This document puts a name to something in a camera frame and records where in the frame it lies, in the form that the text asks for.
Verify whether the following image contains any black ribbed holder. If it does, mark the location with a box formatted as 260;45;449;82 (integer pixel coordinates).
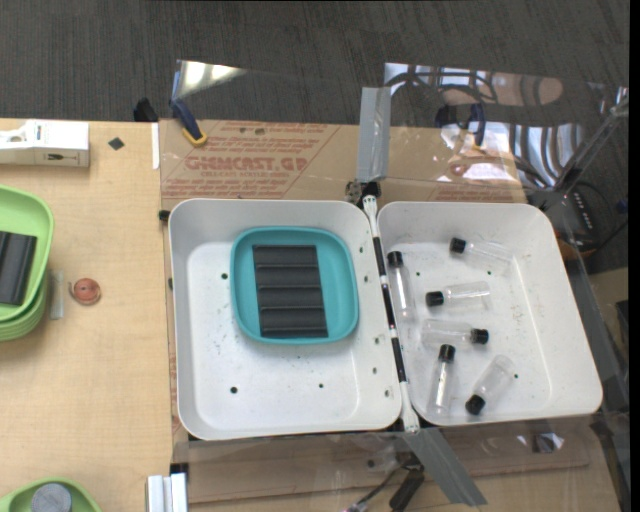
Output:
0;230;39;307
251;244;329;339

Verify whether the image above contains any thin black and white rod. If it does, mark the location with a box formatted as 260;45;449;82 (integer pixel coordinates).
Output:
361;195;420;434

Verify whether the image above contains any teal plate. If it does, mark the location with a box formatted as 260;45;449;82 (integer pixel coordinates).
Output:
229;226;360;345

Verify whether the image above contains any clear bottle with black cap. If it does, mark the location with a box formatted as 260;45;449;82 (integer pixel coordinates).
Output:
448;236;514;275
425;280;494;310
386;250;417;321
464;354;517;416
421;318;490;350
428;343;457;419

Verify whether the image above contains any brown cardboard board red print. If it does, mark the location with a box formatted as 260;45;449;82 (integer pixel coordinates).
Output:
158;118;621;506

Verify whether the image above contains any white plastic tray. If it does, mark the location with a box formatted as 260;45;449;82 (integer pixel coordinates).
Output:
167;198;404;442
375;201;604;428

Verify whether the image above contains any red round disc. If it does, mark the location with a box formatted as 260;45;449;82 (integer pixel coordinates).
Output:
69;277;102;307

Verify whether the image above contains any small clear tube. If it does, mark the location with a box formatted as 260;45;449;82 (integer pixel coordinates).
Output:
48;269;66;320

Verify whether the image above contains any white cardboard box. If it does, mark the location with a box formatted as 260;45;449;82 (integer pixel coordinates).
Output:
0;118;91;169

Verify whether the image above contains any green plate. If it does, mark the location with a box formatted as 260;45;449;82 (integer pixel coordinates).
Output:
0;477;104;512
0;184;55;343

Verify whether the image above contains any grey cylinder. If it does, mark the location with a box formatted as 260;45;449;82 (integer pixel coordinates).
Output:
30;482;74;512

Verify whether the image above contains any black block with thin wires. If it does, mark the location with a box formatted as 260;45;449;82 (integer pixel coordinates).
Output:
346;180;382;204

